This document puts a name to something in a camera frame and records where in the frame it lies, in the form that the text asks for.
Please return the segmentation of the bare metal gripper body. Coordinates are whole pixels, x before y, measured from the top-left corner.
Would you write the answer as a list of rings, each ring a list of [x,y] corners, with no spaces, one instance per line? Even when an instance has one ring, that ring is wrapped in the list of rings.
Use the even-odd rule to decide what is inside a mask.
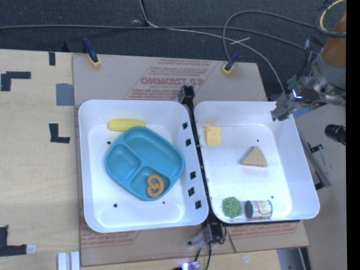
[[[346,105],[346,90],[334,85],[324,76],[302,76],[292,87],[291,99],[302,105],[317,107],[321,104]]]

